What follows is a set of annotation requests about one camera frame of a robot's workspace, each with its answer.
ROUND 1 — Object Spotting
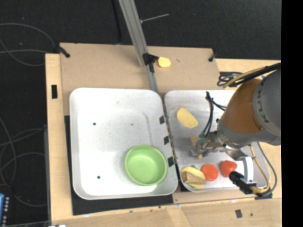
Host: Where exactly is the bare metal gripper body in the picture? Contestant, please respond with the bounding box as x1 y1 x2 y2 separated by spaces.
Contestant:
198 131 229 156

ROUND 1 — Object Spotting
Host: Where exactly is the orange toy tomato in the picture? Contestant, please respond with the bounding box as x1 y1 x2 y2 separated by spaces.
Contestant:
200 163 219 182

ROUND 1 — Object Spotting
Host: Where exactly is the red toy pepper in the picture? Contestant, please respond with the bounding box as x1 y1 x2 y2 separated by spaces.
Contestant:
220 160 238 177

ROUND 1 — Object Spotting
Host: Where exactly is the white plastic tray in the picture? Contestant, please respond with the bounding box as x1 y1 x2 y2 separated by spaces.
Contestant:
163 89 271 193
69 87 179 201

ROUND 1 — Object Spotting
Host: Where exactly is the green bowl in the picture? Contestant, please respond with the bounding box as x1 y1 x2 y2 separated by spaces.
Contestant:
124 144 168 187

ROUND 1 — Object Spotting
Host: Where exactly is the small yellow toy crisp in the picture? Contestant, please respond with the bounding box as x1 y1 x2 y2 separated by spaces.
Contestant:
157 56 172 68

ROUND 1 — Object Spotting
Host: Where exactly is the brown cardboard board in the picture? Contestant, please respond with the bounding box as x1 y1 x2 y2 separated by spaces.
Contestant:
59 42 258 204

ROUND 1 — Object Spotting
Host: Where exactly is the black cylinder on white bracket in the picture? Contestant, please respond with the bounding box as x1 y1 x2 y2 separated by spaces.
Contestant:
228 156 258 195

